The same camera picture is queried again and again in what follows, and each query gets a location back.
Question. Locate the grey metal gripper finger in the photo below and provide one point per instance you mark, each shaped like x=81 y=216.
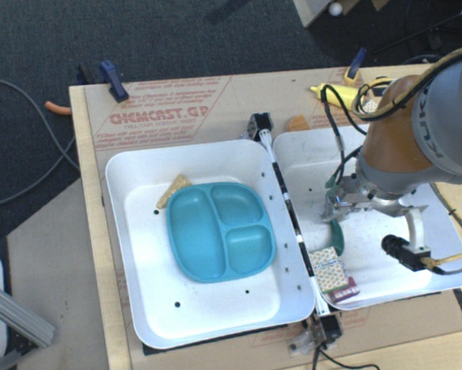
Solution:
x=325 y=213
x=336 y=214

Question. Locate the dark red packet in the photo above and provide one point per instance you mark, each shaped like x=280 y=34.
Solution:
x=347 y=293

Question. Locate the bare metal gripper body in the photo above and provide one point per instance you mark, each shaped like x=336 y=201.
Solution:
x=358 y=198

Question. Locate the orange bread slice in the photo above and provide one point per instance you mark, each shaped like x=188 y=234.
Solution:
x=296 y=124

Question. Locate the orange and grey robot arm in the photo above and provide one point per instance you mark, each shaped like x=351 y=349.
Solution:
x=445 y=127

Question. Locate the black cylinder on white bracket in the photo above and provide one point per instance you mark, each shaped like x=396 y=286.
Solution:
x=404 y=251

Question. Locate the white carton with yellow pattern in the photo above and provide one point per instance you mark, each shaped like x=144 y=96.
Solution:
x=328 y=270

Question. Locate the thin black and white rod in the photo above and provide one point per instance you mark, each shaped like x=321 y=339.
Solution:
x=296 y=230

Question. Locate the brown cardboard board red print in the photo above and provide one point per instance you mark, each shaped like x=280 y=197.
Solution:
x=175 y=112

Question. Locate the blue divided plate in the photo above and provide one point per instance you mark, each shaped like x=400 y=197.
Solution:
x=219 y=234

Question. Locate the tan biscuit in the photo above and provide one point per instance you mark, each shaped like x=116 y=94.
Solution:
x=172 y=190

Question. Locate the white plastic tray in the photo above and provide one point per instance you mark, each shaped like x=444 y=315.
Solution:
x=381 y=271
x=210 y=304

